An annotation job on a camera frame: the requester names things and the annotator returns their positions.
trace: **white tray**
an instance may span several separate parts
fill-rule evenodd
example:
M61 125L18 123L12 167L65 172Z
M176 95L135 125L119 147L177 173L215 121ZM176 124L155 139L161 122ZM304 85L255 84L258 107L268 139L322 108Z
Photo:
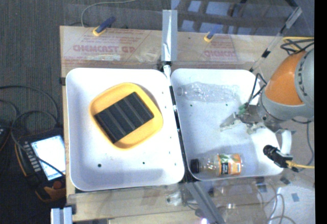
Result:
M90 102L106 89L136 83L151 93L163 127L128 151L110 146L88 114ZM184 175L169 84L165 75L149 69L77 68L66 77L69 167L74 186L83 191L169 185Z
M275 165L263 153L263 148L267 144L279 148L273 132L268 129L259 129L255 134L249 135L243 123L222 132L219 129L219 125L225 118L237 112L238 107L248 101L255 81L254 74L246 70L177 69L171 77L175 93L178 87L193 82L239 87L240 99L226 103L190 101L184 96L175 94L188 165L192 159L211 152L239 153L244 161L241 175L224 178L268 176L282 172L283 169ZM194 174L194 177L199 180L212 180L203 173Z

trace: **yellow container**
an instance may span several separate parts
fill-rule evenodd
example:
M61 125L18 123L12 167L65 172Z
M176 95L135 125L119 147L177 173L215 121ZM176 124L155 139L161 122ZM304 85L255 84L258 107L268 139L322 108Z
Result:
M96 115L132 93L137 94L139 99L141 99L143 104L152 113L153 117L120 140L112 142L108 133L97 121ZM157 133L164 123L162 114L157 105L155 105L153 100L151 100L139 85L133 83L118 84L99 94L91 101L89 105L89 114L100 133L108 139L113 147L119 150L128 150L143 143Z

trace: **black slatted insert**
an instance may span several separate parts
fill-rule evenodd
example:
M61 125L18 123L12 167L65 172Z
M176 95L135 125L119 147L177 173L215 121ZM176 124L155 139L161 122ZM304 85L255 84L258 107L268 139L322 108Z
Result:
M95 115L97 122L115 143L153 118L136 92Z

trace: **plastic bottle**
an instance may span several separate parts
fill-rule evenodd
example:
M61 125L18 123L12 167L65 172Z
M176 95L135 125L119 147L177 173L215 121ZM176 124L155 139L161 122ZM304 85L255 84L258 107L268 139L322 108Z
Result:
M243 161L240 154L217 154L191 160L191 172L204 172L213 177L241 174Z
M191 101L232 102L238 99L237 85L217 85L194 82L177 88L177 95Z

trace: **black bottle cap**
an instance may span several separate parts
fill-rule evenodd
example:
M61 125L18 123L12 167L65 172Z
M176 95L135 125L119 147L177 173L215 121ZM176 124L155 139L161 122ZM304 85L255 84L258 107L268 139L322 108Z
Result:
M200 163L198 159L191 160L191 172L192 173L200 172Z

